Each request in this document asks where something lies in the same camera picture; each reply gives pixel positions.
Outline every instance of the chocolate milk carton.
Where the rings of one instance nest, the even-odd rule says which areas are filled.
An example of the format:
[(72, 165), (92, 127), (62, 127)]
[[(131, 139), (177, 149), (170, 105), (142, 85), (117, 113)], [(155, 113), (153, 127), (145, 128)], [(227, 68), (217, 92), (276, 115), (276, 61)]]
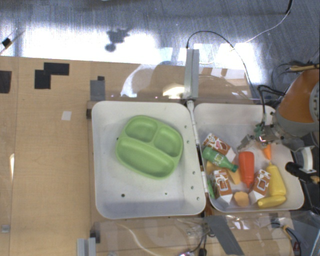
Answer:
[(249, 198), (251, 204), (254, 204), (259, 199), (264, 198), (266, 196), (270, 178), (270, 173), (262, 169), (260, 169), (254, 174), (254, 183), (249, 191)]
[(229, 206), (233, 197), (228, 174), (225, 170), (215, 170), (213, 176), (213, 191), (215, 199), (224, 207)]
[(209, 133), (207, 135), (202, 145), (204, 145), (205, 147), (210, 147), (213, 150), (225, 155), (230, 163), (232, 163), (232, 161), (236, 157), (236, 153), (233, 151), (233, 149), (227, 143), (225, 143), (212, 133)]

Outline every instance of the wooden table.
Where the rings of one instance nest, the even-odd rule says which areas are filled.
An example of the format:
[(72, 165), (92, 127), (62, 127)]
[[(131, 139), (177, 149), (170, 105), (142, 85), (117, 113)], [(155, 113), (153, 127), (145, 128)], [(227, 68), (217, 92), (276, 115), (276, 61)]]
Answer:
[[(52, 75), (51, 89), (35, 89), (35, 70), (43, 70), (45, 62), (68, 63), (69, 75)], [(10, 225), (10, 232), (0, 233), (0, 255), (74, 256), (77, 239), (87, 239), (93, 223), (99, 221), (105, 227), (102, 240), (115, 241), (122, 256), (168, 255), (185, 250), (186, 243), (191, 248), (197, 244), (196, 240), (187, 241), (185, 235), (177, 236), (169, 248), (146, 240), (150, 232), (163, 239), (166, 234), (171, 236), (175, 232), (170, 226), (174, 218), (151, 220), (156, 225), (142, 222), (145, 228), (137, 222), (128, 229), (129, 222), (106, 221), (95, 208), (86, 119), (90, 80), (104, 76), (106, 98), (123, 100), (123, 85), (138, 68), (139, 64), (0, 57), (0, 70), (12, 71), (9, 94), (0, 94), (0, 225)], [(229, 79), (234, 86), (226, 87), (221, 79), (206, 79), (211, 73), (209, 68), (201, 70), (200, 96), (216, 102), (252, 103), (233, 94), (245, 91), (250, 96), (244, 76)], [(142, 68), (135, 78), (132, 88), (138, 100), (168, 101), (162, 96), (163, 88), (182, 85), (184, 67)], [(71, 112), (70, 119), (62, 120), (64, 112)], [(13, 181), (9, 161), (12, 154)], [(235, 232), (246, 254), (263, 255), (275, 248), (275, 254), (290, 255), (290, 242), (281, 230), (274, 236), (276, 239), (270, 231), (254, 232), (265, 238), (263, 244), (256, 233), (243, 237)], [(115, 250), (110, 243), (101, 243), (97, 248), (99, 256)], [(216, 238), (207, 241), (207, 249), (208, 255), (224, 254)]]

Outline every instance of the green divided plate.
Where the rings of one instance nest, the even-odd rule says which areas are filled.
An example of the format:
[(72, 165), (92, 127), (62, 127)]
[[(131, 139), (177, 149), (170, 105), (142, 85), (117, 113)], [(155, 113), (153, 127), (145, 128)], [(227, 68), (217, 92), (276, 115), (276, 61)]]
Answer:
[(121, 164), (153, 179), (172, 174), (182, 151), (183, 139), (177, 130), (145, 115), (137, 115), (128, 121), (115, 147)]

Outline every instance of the yellow bottle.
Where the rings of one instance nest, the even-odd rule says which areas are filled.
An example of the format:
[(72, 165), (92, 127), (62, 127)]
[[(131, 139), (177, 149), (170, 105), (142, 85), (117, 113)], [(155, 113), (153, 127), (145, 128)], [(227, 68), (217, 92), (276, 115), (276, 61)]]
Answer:
[(266, 171), (271, 174), (268, 187), (270, 196), (285, 196), (287, 190), (278, 167), (270, 162), (269, 166), (266, 168)]
[(259, 199), (258, 206), (260, 208), (275, 207), (281, 205), (284, 201), (286, 201), (286, 197), (284, 195), (274, 195)]

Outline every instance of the gray floor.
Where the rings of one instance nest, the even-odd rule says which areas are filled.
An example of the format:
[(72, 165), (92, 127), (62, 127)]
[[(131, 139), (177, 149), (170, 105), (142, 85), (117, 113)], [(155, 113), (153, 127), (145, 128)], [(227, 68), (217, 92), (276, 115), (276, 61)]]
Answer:
[[(235, 45), (254, 85), (271, 85), (272, 70), (278, 65), (292, 60), (319, 61), (319, 0), (295, 0), (282, 24), (245, 43), (279, 23), (288, 3), (289, 0), (2, 0), (0, 40), (12, 31), (11, 37), (16, 38), (2, 55), (184, 66), (188, 37), (199, 30), (210, 30)], [(195, 35), (190, 47), (200, 49), (201, 62), (213, 62), (204, 67), (243, 69), (236, 53), (214, 34)], [(274, 72), (275, 85), (280, 90), (294, 78), (293, 74), (281, 74), (285, 68)]]

